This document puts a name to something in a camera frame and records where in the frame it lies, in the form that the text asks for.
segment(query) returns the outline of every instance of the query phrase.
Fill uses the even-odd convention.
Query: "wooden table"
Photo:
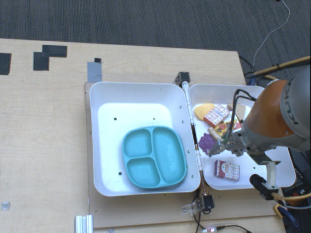
[[[33,71],[34,52],[42,51],[42,45],[67,46],[67,58],[50,58],[49,71]],[[172,83],[178,72],[188,71],[190,84],[245,84],[233,51],[0,39],[0,52],[12,54],[9,75],[0,75],[0,203],[11,203],[9,210],[0,210],[0,232],[74,232],[75,216],[89,214],[87,62],[102,59],[104,81]],[[215,209],[203,218],[204,226],[234,223],[254,233],[285,232],[282,220],[274,215],[273,202],[262,199],[258,191],[211,193]],[[136,212],[115,210],[112,226],[95,232],[112,227],[117,233],[196,228],[193,218],[166,216],[157,208],[154,224],[138,220],[129,226],[122,222]],[[102,220],[109,225],[110,219]],[[127,226],[117,227],[116,222]]]

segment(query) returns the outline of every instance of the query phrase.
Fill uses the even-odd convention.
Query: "red and white box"
[[[240,166],[217,160],[215,161],[215,177],[237,182],[240,179]]]
[[[215,107],[204,116],[204,121],[215,128],[218,123],[223,121],[229,115],[229,113],[230,111],[227,108],[220,104],[215,104]]]

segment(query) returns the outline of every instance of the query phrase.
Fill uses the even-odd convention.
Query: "dark gray floor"
[[[310,55],[311,0],[284,1],[289,21],[258,52],[255,70]],[[253,63],[287,16],[275,0],[0,0],[0,38],[235,50]]]

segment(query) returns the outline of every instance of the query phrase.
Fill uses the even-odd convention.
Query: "teal divided dish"
[[[185,152],[179,136],[165,126],[128,132],[123,138],[122,153],[128,177],[141,188],[177,184],[187,172]]]

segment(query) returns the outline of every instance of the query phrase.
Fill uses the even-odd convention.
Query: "white tray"
[[[94,184],[106,196],[185,193],[200,184],[185,94],[174,84],[100,82],[90,90]],[[130,130],[162,125],[173,128],[188,165],[184,180],[174,186],[143,189],[129,180],[121,143]]]
[[[263,88],[259,86],[235,85],[196,84],[190,88],[189,94],[198,141],[204,133],[208,133],[207,129],[209,125],[196,117],[194,108],[203,103],[220,103],[223,105],[232,103],[234,92],[239,88],[248,91],[253,97],[258,97],[263,91]],[[254,103],[245,99],[239,99],[238,103],[246,105],[245,119]],[[236,157],[230,151],[226,150],[212,157],[208,157],[201,149],[200,153],[202,167],[204,169],[204,178],[211,187],[217,190],[253,188],[252,184],[249,182],[249,178],[252,174],[259,174],[265,179],[267,177],[266,166],[257,165],[247,153],[244,153],[244,155],[240,157]],[[276,185],[280,187],[291,186],[295,182],[295,171],[288,149],[286,147],[277,147],[275,150],[266,151],[266,154],[272,160],[281,161],[281,163],[276,166]],[[215,177],[214,163],[216,160],[240,165],[240,180],[234,182]]]

